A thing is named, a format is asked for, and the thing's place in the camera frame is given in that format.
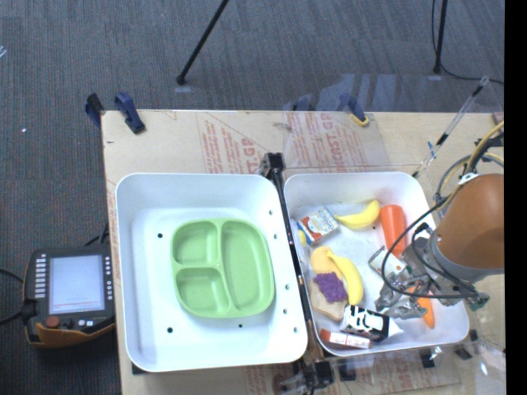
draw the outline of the bread slice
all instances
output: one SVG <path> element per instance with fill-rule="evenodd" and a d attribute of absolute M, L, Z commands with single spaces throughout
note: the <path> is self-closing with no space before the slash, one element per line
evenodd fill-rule
<path fill-rule="evenodd" d="M 311 308 L 315 312 L 325 314 L 333 320 L 343 320 L 347 300 L 329 303 L 324 293 L 320 290 L 319 285 L 313 280 L 308 284 L 308 291 L 310 293 Z"/>

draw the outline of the button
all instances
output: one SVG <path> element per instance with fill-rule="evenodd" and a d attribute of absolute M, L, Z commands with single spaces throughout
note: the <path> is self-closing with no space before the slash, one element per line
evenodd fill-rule
<path fill-rule="evenodd" d="M 60 324 L 60 319 L 57 316 L 48 316 L 45 320 L 45 324 L 48 328 L 56 329 Z"/>

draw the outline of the green divided tray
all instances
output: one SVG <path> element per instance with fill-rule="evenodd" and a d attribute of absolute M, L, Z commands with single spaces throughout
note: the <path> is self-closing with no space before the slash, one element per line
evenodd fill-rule
<path fill-rule="evenodd" d="M 191 314 L 236 318 L 263 312 L 274 298 L 264 235 L 248 221 L 189 221 L 172 235 L 175 294 Z"/>

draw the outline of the banana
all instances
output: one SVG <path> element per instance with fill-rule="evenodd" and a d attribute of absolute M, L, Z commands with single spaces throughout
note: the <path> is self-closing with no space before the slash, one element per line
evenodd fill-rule
<path fill-rule="evenodd" d="M 357 214 L 351 215 L 334 215 L 335 219 L 342 222 L 347 228 L 352 230 L 360 230 L 370 224 L 373 224 L 380 214 L 380 203 L 377 199 L 369 202 L 366 208 Z"/>
<path fill-rule="evenodd" d="M 361 275 L 353 263 L 348 258 L 337 256 L 333 251 L 329 250 L 326 255 L 328 258 L 332 258 L 337 264 L 340 272 L 343 273 L 344 279 L 347 283 L 347 300 L 351 305 L 358 305 L 362 296 L 364 295 L 364 285 L 362 284 Z"/>

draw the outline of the screen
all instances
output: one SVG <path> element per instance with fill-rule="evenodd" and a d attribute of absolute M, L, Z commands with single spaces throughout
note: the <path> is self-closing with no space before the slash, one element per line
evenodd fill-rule
<path fill-rule="evenodd" d="M 49 313 L 80 313 L 105 308 L 102 256 L 51 258 Z"/>

